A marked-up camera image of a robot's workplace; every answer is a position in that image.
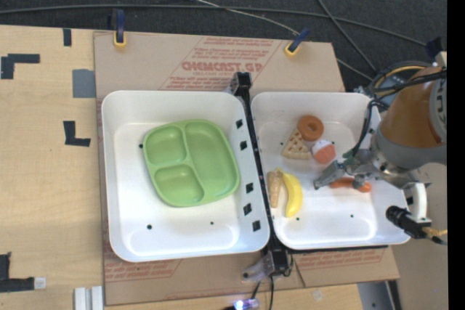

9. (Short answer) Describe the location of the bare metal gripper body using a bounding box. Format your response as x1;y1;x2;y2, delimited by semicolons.
344;148;419;190

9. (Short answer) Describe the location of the orange sausage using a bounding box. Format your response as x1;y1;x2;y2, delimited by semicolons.
328;176;373;194

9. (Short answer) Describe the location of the orange and white cupcake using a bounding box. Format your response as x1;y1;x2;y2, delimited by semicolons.
311;139;336;165

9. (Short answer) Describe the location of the yellow banana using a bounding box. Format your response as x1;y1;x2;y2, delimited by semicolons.
277;167;304;219

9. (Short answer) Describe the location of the tan waffle wedge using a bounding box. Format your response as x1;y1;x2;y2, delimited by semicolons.
280;127;313;160

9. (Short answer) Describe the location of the white plastic tray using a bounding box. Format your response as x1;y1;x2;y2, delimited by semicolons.
101;89;271;263
250;91;413;251

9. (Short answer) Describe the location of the brown doughnut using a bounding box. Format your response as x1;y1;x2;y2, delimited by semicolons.
297;115;326;142

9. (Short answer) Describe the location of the tan ice cream cone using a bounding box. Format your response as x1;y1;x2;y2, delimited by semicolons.
267;170;285;209

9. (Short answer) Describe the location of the green divided plate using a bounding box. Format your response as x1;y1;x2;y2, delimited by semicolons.
142;119;241;208

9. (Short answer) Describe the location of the brown cardboard board red print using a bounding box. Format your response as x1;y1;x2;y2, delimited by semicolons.
93;30;401;306

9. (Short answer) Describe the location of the black cylinder on white bracket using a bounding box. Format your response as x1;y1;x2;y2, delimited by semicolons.
385;181;434;240

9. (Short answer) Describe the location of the black block with thin wires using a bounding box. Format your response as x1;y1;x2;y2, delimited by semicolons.
269;248;292;277
231;71;253;97

